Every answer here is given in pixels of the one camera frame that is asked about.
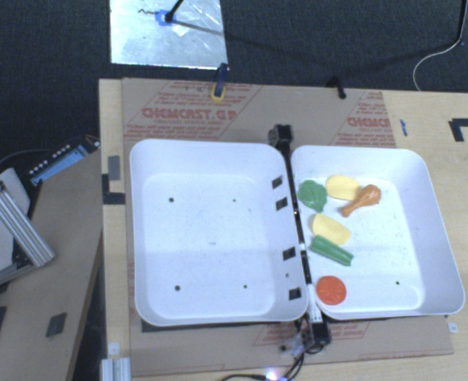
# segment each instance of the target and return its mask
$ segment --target white tray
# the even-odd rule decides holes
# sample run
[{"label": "white tray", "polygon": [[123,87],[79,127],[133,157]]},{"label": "white tray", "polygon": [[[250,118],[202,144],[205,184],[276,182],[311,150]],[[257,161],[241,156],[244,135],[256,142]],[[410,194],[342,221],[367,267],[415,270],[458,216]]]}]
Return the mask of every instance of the white tray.
[{"label": "white tray", "polygon": [[287,172],[275,148],[144,140],[130,153],[130,170],[135,303],[145,321],[302,316],[306,283]]},{"label": "white tray", "polygon": [[[465,294],[424,161],[405,149],[299,147],[292,154],[296,187],[305,179],[325,185],[331,175],[347,175],[362,186],[381,188],[378,205],[343,217],[346,205],[328,197],[323,214],[351,231],[343,245],[354,254],[350,267],[308,251],[311,276],[334,275],[346,285],[344,302],[329,306],[339,319],[390,318],[459,311]],[[313,234],[315,211],[300,203],[305,241]]]}]

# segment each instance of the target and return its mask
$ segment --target yellow toy food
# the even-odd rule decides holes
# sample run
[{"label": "yellow toy food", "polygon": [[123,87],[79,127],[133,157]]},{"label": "yellow toy food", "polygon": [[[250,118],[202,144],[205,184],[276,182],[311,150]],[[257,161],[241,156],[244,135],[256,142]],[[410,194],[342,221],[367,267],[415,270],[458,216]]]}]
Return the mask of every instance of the yellow toy food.
[{"label": "yellow toy food", "polygon": [[348,176],[332,175],[326,181],[326,189],[332,198],[352,201],[359,195],[361,185]]},{"label": "yellow toy food", "polygon": [[311,230],[316,236],[322,236],[337,245],[345,244],[350,238],[347,227],[323,214],[315,215]]},{"label": "yellow toy food", "polygon": [[381,192],[378,187],[375,185],[363,187],[359,192],[359,196],[351,204],[342,208],[342,215],[343,217],[349,217],[359,207],[375,205],[379,203],[380,199]]}]

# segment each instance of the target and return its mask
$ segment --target tray with toy food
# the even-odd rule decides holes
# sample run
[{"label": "tray with toy food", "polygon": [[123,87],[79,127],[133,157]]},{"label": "tray with toy food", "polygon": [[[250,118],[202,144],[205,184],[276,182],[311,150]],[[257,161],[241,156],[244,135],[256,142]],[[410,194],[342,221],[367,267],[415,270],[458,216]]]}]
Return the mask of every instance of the tray with toy food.
[{"label": "tray with toy food", "polygon": [[338,320],[461,309],[461,280],[418,155],[303,146],[291,166],[286,159],[267,144],[133,147],[135,303],[145,321],[291,321],[310,304]]}]

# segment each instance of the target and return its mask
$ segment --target green toy vegetable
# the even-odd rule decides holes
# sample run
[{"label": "green toy vegetable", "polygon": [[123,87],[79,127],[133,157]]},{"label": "green toy vegetable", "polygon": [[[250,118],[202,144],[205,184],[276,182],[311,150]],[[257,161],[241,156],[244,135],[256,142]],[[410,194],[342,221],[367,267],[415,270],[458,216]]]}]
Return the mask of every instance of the green toy vegetable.
[{"label": "green toy vegetable", "polygon": [[307,207],[322,213],[323,207],[327,203],[327,190],[319,183],[307,179],[299,185],[297,198]]},{"label": "green toy vegetable", "polygon": [[338,245],[330,242],[327,238],[322,236],[315,236],[311,242],[310,249],[317,252],[321,256],[330,258],[342,265],[350,266],[354,256],[347,250],[339,247]]}]

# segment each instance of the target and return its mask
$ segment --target toy chicken drumstick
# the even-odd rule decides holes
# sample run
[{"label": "toy chicken drumstick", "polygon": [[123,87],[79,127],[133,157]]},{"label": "toy chicken drumstick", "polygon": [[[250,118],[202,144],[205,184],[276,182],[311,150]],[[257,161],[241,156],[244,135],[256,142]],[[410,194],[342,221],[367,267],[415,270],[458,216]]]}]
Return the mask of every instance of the toy chicken drumstick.
[{"label": "toy chicken drumstick", "polygon": [[363,187],[356,199],[348,206],[342,208],[342,215],[343,217],[349,217],[350,214],[359,207],[377,204],[380,201],[380,198],[380,189],[375,185]]}]

